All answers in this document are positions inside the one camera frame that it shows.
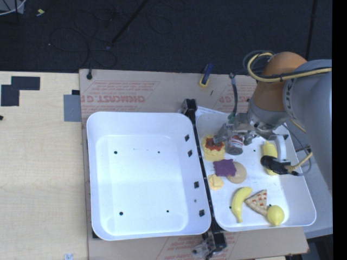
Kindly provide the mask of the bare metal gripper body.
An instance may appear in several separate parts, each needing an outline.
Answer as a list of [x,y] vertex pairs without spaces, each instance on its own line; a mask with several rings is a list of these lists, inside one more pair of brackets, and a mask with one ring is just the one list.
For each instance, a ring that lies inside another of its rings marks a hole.
[[244,135],[244,139],[262,137],[269,139],[274,134],[274,126],[261,121],[252,113],[238,113],[232,124],[232,131]]

